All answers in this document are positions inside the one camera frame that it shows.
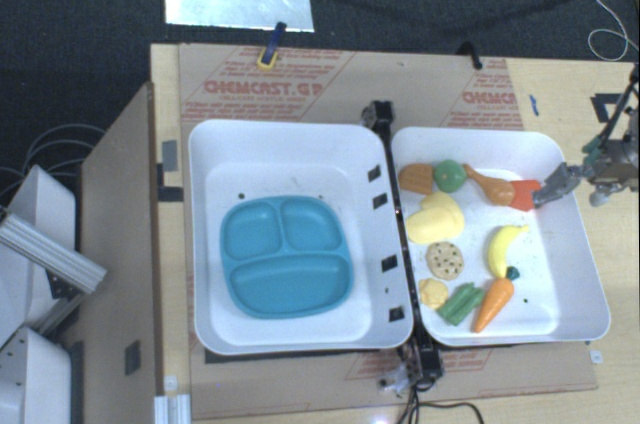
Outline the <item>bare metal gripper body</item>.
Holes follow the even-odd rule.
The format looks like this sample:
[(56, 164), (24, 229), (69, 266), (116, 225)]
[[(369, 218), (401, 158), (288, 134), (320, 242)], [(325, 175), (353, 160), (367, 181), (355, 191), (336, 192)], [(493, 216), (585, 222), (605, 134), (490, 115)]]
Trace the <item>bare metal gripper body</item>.
[(583, 175), (593, 185), (637, 187), (638, 140), (631, 137), (603, 141), (593, 138), (582, 147)]

